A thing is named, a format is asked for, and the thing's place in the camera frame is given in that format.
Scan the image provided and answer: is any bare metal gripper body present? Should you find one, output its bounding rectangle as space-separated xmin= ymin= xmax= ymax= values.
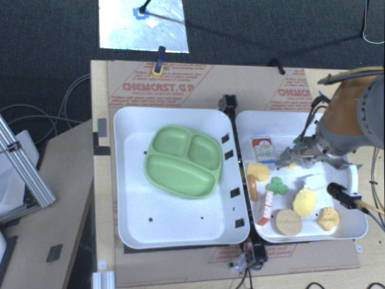
xmin=293 ymin=136 xmax=353 ymax=170

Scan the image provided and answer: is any red and white carton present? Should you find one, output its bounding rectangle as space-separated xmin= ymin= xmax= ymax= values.
xmin=251 ymin=135 xmax=277 ymax=164

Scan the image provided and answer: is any green toy broccoli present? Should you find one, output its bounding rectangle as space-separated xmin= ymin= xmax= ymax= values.
xmin=265 ymin=176 xmax=289 ymax=196

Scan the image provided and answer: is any white plastic tray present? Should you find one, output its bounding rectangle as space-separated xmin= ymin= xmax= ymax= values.
xmin=235 ymin=110 xmax=369 ymax=244
xmin=113 ymin=106 xmax=251 ymax=250

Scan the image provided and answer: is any yellow toy lemon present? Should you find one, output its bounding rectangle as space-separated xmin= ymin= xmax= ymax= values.
xmin=292 ymin=187 xmax=316 ymax=218

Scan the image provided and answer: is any thin black rod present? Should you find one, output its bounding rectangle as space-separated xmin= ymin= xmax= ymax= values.
xmin=226 ymin=107 xmax=263 ymax=252

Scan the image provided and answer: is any red and white slim packet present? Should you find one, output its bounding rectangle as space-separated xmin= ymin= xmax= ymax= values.
xmin=256 ymin=190 xmax=275 ymax=226

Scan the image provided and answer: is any round beige biscuit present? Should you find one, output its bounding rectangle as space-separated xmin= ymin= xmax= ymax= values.
xmin=274 ymin=208 xmax=303 ymax=237

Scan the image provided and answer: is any yellow toy waffle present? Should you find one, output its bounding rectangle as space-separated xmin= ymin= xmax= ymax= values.
xmin=316 ymin=207 xmax=340 ymax=232

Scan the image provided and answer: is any brown cardboard board red print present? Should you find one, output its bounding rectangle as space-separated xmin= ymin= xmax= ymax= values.
xmin=106 ymin=60 xmax=361 ymax=287

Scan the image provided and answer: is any green divided plate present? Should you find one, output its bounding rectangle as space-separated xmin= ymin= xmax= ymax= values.
xmin=143 ymin=124 xmax=224 ymax=200

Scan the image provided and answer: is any black cylinder on white bracket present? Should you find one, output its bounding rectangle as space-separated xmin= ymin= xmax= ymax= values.
xmin=326 ymin=163 xmax=363 ymax=211

